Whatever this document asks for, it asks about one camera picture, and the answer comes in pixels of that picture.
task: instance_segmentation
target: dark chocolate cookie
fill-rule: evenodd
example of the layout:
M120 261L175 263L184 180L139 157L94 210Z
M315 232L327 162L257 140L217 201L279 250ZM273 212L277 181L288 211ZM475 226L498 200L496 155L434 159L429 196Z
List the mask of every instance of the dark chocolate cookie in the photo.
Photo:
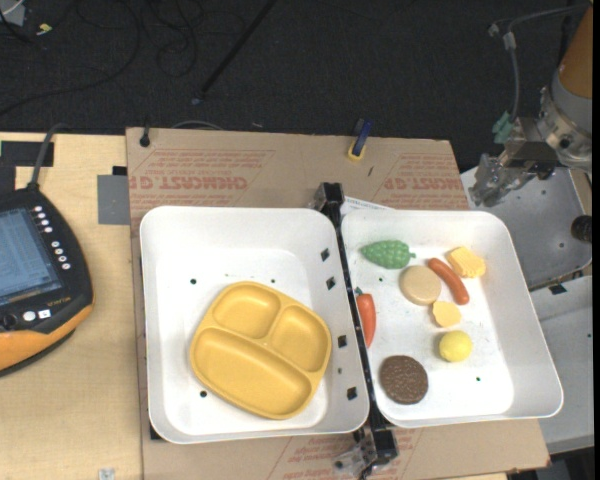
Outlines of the dark chocolate cookie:
M380 384L394 402L416 404L429 390L429 377L413 357L391 356L380 366Z

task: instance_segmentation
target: yellow plate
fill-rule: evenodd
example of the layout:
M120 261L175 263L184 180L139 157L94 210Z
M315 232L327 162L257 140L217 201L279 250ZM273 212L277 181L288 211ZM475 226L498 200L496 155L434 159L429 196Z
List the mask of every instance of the yellow plate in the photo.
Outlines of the yellow plate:
M285 419L313 398L331 355L331 333L314 311L254 282L225 288L189 348L198 379L254 414Z

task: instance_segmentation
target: brown sausage toy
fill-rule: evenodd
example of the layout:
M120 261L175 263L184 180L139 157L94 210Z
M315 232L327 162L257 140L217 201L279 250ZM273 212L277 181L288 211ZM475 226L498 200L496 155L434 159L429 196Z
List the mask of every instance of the brown sausage toy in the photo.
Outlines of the brown sausage toy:
M438 274L440 279L442 279L449 287L456 304L463 305L469 302L469 292L467 291L467 287L462 282L462 279L460 279L460 276L458 276L449 265L438 258L431 258L427 262L427 266Z

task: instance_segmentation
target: display screen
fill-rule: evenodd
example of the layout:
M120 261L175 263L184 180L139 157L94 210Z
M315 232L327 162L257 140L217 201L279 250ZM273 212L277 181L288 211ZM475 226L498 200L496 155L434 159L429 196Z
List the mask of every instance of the display screen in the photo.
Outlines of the display screen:
M0 213L0 306L62 287L25 208Z

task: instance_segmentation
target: yellow ball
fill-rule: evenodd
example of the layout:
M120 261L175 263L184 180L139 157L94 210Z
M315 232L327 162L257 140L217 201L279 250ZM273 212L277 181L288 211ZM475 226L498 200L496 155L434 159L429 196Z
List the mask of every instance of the yellow ball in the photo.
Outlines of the yellow ball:
M473 342L464 331L451 331L440 340L440 355L452 363L464 361L473 350Z

